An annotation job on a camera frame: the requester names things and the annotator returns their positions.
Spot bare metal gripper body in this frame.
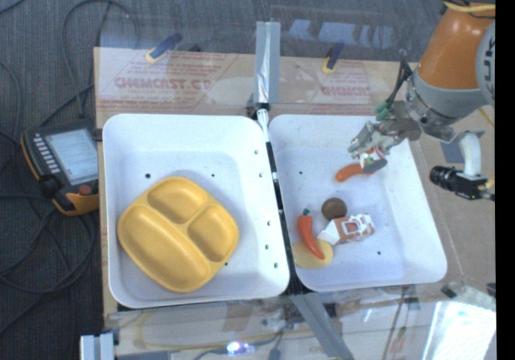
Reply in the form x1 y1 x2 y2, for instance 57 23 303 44
377 97 458 146

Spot orange sausage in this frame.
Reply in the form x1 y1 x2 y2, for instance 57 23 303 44
335 163 374 184

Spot brown round biscuit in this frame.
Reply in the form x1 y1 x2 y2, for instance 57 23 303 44
320 197 348 221

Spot white and orange carton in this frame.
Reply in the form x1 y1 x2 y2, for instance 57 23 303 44
316 213 377 247

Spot white plastic tray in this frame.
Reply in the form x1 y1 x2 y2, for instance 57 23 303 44
101 113 291 309
267 114 449 294

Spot orange carrot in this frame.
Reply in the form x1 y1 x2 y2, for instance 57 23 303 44
296 208 326 261

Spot flat yellow round disc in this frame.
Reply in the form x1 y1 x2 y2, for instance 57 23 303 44
291 240 335 270

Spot brown cardboard board, red print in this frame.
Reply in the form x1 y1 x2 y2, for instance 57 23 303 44
93 47 496 354

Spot yellow divided plate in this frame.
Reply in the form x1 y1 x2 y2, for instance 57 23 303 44
116 176 241 294

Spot black cylinder on white bracket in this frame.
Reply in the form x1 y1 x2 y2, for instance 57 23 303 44
429 130 490 201

